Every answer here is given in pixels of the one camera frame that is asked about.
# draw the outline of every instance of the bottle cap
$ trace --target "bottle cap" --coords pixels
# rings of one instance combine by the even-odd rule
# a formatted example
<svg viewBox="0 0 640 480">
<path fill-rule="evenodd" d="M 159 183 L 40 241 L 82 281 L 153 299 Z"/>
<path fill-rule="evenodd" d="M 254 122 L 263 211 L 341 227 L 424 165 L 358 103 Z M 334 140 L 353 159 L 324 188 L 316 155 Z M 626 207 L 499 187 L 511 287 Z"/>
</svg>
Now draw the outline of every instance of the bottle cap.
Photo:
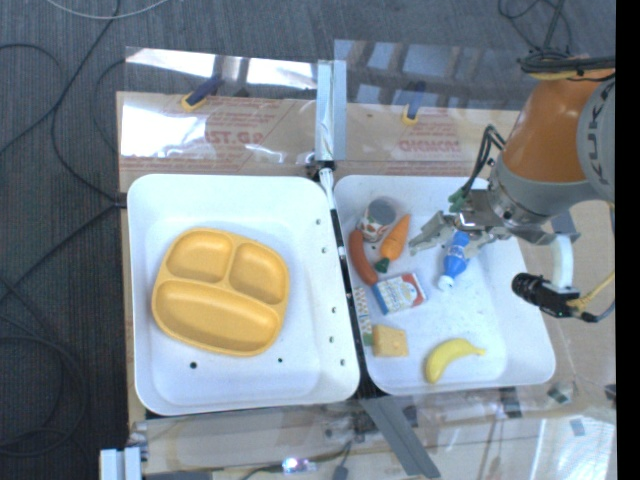
<svg viewBox="0 0 640 480">
<path fill-rule="evenodd" d="M 453 288 L 453 277 L 440 276 L 440 279 L 438 279 L 438 288 L 440 288 L 443 292 L 451 290 L 451 288 Z"/>
</svg>

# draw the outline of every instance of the banana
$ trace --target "banana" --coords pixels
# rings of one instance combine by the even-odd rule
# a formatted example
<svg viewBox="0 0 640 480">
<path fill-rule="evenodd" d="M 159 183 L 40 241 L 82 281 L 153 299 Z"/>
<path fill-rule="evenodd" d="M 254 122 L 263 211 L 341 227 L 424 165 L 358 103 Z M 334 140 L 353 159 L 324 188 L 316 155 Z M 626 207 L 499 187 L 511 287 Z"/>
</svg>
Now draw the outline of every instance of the banana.
<svg viewBox="0 0 640 480">
<path fill-rule="evenodd" d="M 485 349 L 476 347 L 464 338 L 453 338 L 436 346 L 425 365 L 425 375 L 431 384 L 438 382 L 449 363 L 471 354 L 484 355 Z"/>
</svg>

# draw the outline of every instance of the yellow bowl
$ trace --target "yellow bowl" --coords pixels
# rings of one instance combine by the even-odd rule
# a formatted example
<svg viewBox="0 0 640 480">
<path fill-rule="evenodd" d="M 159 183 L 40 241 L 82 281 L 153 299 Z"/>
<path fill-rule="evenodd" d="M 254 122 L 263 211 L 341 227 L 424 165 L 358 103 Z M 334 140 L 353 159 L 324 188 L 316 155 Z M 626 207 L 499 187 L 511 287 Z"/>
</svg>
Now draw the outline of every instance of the yellow bowl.
<svg viewBox="0 0 640 480">
<path fill-rule="evenodd" d="M 180 341 L 253 356 L 276 340 L 288 298 L 289 270 L 276 251 L 228 231 L 194 228 L 165 253 L 151 309 Z"/>
</svg>

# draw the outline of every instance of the toy carrot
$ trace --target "toy carrot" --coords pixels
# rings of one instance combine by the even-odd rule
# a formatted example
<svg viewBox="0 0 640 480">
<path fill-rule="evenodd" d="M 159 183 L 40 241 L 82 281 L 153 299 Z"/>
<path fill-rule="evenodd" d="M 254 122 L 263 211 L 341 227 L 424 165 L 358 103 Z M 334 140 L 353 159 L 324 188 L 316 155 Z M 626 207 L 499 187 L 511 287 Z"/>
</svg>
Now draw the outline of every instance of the toy carrot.
<svg viewBox="0 0 640 480">
<path fill-rule="evenodd" d="M 393 227 L 380 246 L 380 256 L 382 259 L 375 264 L 378 272 L 385 273 L 391 261 L 397 260 L 402 254 L 404 244 L 409 233 L 410 215 L 404 215 Z"/>
</svg>

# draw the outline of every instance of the gray carpet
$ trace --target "gray carpet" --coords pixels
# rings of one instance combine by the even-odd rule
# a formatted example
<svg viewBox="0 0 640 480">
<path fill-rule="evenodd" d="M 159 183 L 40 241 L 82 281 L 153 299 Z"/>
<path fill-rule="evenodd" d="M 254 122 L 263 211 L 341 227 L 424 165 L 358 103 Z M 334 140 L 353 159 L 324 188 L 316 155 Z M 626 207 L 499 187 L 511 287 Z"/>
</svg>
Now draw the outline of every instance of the gray carpet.
<svg viewBox="0 0 640 480">
<path fill-rule="evenodd" d="M 92 15 L 117 2 L 55 1 Z M 119 11 L 157 1 L 121 0 Z M 113 201 L 127 46 L 314 62 L 343 39 L 524 56 L 525 37 L 542 45 L 552 8 L 520 18 L 521 33 L 498 0 L 171 0 L 112 22 L 0 0 L 0 13 L 0 478 L 20 480 L 97 478 L 99 450 L 128 435 Z M 615 44 L 616 0 L 566 1 L 554 46 L 605 56 Z"/>
</svg>

